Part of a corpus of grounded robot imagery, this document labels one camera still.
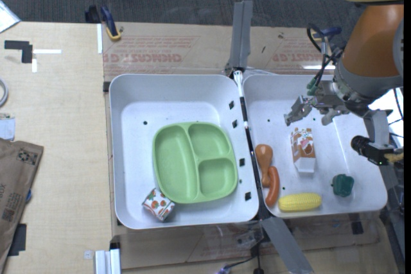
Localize brown toy chicken drumstick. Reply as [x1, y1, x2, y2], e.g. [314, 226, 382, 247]
[254, 144, 274, 187]

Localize brown paper bag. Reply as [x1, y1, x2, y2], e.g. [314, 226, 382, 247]
[0, 137, 44, 269]

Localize orange toy sausage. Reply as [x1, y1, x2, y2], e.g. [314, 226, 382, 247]
[265, 166, 281, 207]

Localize yellow toy corn cob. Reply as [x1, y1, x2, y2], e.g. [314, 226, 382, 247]
[277, 192, 323, 213]

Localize white can with orange print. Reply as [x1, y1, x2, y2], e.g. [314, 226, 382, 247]
[141, 187, 176, 223]

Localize white and brown carton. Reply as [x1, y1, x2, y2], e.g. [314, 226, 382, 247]
[290, 127, 317, 175]

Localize green divided plate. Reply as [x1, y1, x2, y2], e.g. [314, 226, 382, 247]
[152, 121, 240, 205]

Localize black cylinder on white bracket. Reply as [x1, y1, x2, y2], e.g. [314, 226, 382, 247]
[350, 108, 396, 167]

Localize green toy bell pepper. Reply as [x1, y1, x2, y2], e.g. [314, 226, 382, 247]
[331, 173, 355, 198]

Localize brown cardboard board red print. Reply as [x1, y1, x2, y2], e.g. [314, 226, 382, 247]
[101, 21, 388, 270]

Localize white plastic tray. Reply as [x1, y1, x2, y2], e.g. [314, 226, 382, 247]
[109, 73, 260, 230]
[241, 73, 389, 219]

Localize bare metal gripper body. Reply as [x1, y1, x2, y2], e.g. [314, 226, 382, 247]
[312, 80, 353, 115]

